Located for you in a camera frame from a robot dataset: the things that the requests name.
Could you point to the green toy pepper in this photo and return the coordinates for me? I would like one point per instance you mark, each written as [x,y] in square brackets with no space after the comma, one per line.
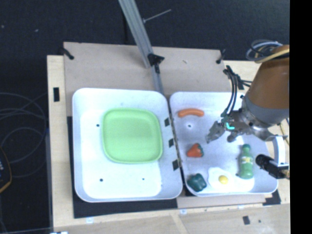
[197,182]

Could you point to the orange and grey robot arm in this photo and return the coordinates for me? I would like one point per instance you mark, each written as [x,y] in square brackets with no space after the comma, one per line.
[270,86]

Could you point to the white plastic tray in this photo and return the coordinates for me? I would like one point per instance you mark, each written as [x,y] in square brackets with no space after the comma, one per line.
[219,155]
[122,179]

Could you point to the orange toy sausage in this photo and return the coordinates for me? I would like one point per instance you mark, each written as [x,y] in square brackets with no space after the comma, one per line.
[190,112]

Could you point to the green plate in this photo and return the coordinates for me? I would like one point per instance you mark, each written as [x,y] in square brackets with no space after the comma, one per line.
[131,135]

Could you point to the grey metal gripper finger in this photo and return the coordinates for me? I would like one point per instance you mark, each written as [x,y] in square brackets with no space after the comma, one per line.
[214,133]
[233,136]

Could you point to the white toy fried egg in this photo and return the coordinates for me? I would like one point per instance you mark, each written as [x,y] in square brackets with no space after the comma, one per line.
[223,179]

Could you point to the green plastic bottle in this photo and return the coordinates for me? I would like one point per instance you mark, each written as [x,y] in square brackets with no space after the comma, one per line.
[245,163]

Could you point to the black cylinder on white bracket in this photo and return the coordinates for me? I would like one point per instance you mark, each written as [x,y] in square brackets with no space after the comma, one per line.
[268,165]

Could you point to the red toy pepper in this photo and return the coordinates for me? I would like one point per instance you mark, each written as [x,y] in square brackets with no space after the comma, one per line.
[194,151]

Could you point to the brown flat board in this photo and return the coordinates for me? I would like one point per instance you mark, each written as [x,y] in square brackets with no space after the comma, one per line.
[109,67]

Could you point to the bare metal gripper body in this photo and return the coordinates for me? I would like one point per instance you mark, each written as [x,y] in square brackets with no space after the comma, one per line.
[243,125]

